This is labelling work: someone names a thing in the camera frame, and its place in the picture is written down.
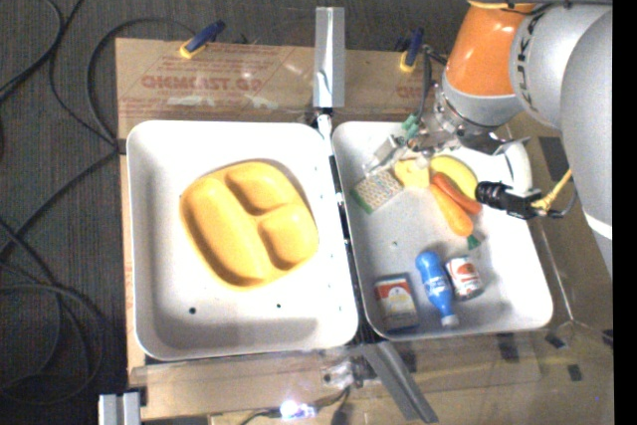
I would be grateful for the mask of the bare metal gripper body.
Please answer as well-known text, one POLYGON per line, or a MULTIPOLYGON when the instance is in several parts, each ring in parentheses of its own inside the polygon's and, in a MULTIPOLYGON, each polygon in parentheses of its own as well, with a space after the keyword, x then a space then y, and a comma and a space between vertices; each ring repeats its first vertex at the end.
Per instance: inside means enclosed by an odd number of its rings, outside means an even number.
POLYGON ((499 139, 492 126, 460 115, 446 100, 435 100, 430 109, 421 107, 403 121, 405 145, 414 152, 433 155, 461 147, 488 155, 499 152, 499 139))

